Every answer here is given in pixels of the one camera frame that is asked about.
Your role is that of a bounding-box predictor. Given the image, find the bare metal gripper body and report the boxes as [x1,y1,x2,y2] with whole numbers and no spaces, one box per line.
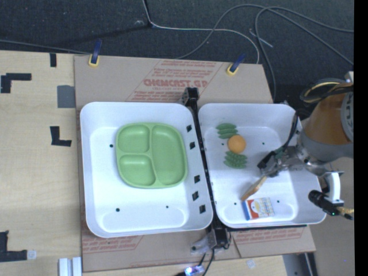
[275,147,328,177]

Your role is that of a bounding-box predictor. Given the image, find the brown bread slice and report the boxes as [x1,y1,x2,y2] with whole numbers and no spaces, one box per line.
[240,176,267,201]

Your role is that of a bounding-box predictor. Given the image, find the white plastic tray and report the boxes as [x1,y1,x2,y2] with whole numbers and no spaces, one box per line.
[79,101,214,238]
[197,102,328,229]

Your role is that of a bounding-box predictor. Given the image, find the green pea pods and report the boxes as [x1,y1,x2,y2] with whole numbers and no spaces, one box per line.
[215,122,239,140]
[223,150,248,168]

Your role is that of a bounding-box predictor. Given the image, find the white, red and blue carton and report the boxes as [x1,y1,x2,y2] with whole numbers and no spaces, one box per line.
[241,197,275,221]

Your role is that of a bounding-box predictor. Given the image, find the orange fruit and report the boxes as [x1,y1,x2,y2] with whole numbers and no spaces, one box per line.
[227,135,247,154]

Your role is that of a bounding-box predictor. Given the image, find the thin black rod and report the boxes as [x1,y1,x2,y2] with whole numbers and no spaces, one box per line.
[189,101,223,232]

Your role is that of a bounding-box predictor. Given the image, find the green divided plate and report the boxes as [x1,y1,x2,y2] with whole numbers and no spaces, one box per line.
[115,122,188,189]

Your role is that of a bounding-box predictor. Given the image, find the brown cardboard board, red print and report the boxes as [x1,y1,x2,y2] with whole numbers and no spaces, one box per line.
[73,55,317,273]

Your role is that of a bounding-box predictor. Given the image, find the black cylinder on white bracket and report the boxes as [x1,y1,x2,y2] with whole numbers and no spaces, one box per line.
[308,171,346,217]

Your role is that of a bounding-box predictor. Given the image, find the black block with thin wires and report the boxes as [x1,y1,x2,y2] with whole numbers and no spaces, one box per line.
[181,87,200,108]
[211,227,231,248]

